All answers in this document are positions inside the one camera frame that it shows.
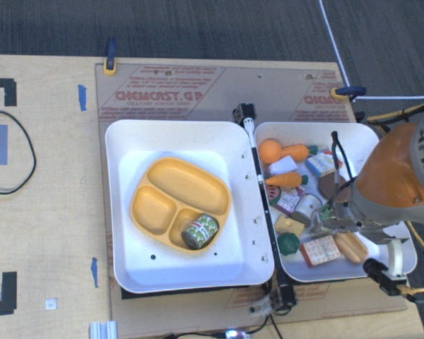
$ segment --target blue tape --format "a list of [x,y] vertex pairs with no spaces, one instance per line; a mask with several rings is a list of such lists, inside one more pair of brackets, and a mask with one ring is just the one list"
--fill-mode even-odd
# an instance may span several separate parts
[[82,112],[86,111],[86,88],[84,85],[77,85],[78,86],[78,101],[80,103],[80,110]]
[[96,257],[93,257],[93,260],[91,261],[91,273],[93,273],[93,279],[94,279],[94,287],[98,286],[98,260]]

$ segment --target toy orange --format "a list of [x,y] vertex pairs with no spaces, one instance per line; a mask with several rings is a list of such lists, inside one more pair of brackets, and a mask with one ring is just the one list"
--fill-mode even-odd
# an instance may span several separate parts
[[274,139],[267,139],[259,147],[259,158],[263,163],[270,165],[281,158],[281,145]]

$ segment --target silver bracket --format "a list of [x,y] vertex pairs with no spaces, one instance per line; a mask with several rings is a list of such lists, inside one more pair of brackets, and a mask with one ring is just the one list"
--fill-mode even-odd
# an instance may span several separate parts
[[266,317],[272,311],[279,310],[283,306],[279,288],[272,290],[271,293],[264,296],[262,299],[253,302],[249,306],[249,312],[253,316]]
[[90,339],[118,339],[117,323],[91,323],[89,333]]

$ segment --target yellow divided plate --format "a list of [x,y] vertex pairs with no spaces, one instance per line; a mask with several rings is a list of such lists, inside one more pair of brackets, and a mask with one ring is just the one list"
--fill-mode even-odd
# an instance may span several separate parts
[[[206,250],[220,234],[231,207],[229,188],[217,177],[175,157],[156,160],[132,196],[135,225],[154,239],[184,252]],[[181,237],[200,214],[218,222],[218,232],[204,247],[190,249]]]

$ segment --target black cable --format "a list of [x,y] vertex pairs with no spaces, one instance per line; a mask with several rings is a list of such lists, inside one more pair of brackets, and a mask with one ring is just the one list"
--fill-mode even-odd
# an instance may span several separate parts
[[182,334],[177,334],[176,336],[173,336],[173,339],[175,338],[180,338],[181,336],[186,336],[186,335],[199,335],[199,336],[208,336],[208,337],[212,337],[212,338],[218,338],[215,335],[218,335],[219,333],[216,334],[203,334],[203,333],[182,333]]
[[331,209],[331,207],[334,204],[334,201],[336,200],[336,197],[348,186],[350,186],[356,179],[356,177],[354,177],[352,175],[351,169],[350,169],[350,165],[348,163],[348,159],[347,159],[347,155],[341,145],[341,142],[339,142],[338,139],[338,132],[333,131],[331,132],[331,138],[333,139],[333,143],[331,144],[331,153],[333,155],[333,162],[334,162],[334,167],[335,170],[338,171],[339,170],[339,163],[338,163],[338,155],[336,154],[336,146],[339,148],[339,150],[341,151],[341,154],[343,156],[344,159],[344,163],[346,165],[346,169],[347,169],[347,173],[348,176],[350,177],[350,179],[342,184],[341,186],[339,186],[339,183],[336,182],[335,183],[335,187],[334,187],[334,192],[333,192],[333,196],[328,200],[328,209]]
[[289,313],[290,313],[290,311],[292,310],[292,308],[289,308],[289,309],[286,309],[285,311],[274,311],[273,312],[273,315],[276,315],[276,316],[286,316],[286,315],[288,315]]
[[409,302],[413,302],[414,304],[424,304],[424,299],[417,299],[414,295],[406,295],[404,296]]
[[264,320],[264,322],[261,324],[260,327],[254,329],[252,331],[247,331],[247,334],[250,334],[251,335],[251,334],[257,333],[258,331],[261,331],[264,328],[264,326],[267,324],[267,321],[269,321],[269,317],[268,316],[266,317],[266,320]]
[[333,138],[333,142],[336,142],[336,145],[339,147],[339,150],[341,151],[342,158],[344,159],[344,163],[346,164],[346,169],[347,169],[347,173],[348,173],[348,178],[349,178],[349,179],[352,179],[352,178],[353,178],[353,175],[352,175],[352,172],[351,172],[351,166],[350,166],[350,165],[349,165],[349,163],[348,163],[348,159],[347,159],[346,152],[345,152],[345,151],[344,151],[344,149],[342,148],[341,142],[339,142],[339,139],[338,139],[338,132],[336,132],[336,131],[331,132],[331,137]]
[[28,180],[31,178],[31,176],[33,176],[33,174],[35,173],[35,170],[36,170],[36,154],[35,154],[35,150],[33,148],[33,144],[31,143],[30,136],[28,135],[25,128],[23,128],[23,125],[17,120],[17,118],[15,118],[13,115],[9,114],[8,112],[1,111],[1,110],[0,110],[0,114],[6,115],[9,118],[11,118],[20,127],[20,129],[22,129],[23,134],[27,138],[27,142],[28,142],[28,145],[30,146],[31,154],[32,154],[32,157],[33,157],[33,167],[30,171],[30,174],[27,176],[27,178],[25,178],[23,180],[23,182],[21,184],[19,184],[14,189],[11,189],[9,191],[6,191],[5,189],[3,189],[2,191],[0,191],[0,195],[10,195],[10,194],[13,194],[13,193],[17,192],[18,190],[20,190],[28,182]]
[[280,331],[279,331],[279,329],[278,329],[278,326],[276,326],[275,321],[274,321],[274,319],[273,319],[272,315],[270,314],[269,316],[270,316],[271,323],[273,324],[273,327],[275,328],[276,333],[278,334],[278,337],[279,337],[280,339],[283,339],[283,336],[281,335],[281,333],[280,333]]

